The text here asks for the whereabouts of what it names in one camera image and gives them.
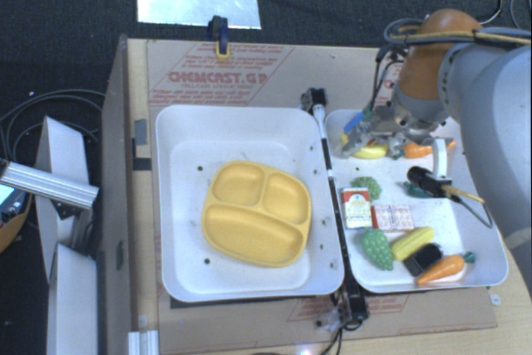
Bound yellow divided plate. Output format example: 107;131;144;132
200;160;313;269

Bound orange carrot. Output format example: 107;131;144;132
415;250;476;286
389;138;458;160

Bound thin black and white rod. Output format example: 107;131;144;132
313;103;355;304

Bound green broccoli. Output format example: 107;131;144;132
350;175;382;201

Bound yellow banana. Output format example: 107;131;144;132
352;140;390;160

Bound red and white carton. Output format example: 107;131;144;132
341;186;373;230

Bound green grapes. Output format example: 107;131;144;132
360;228;395;272

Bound red and white packet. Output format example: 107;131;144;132
371;204;416;232

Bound brown cardboard board, red print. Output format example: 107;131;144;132
146;38;498;355

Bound yellow corn cob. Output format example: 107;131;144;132
390;225;436;262

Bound black rectangular block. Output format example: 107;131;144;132
402;243;443;278

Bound white plastic tray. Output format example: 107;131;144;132
323;107;510;294
155;103;347;303

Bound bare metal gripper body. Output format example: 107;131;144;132
360;104;442;147

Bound black block with thin wires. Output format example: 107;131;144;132
300;87;330;113
345;282;371;323

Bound dark green flat toy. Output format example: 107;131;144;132
401;180;434;199

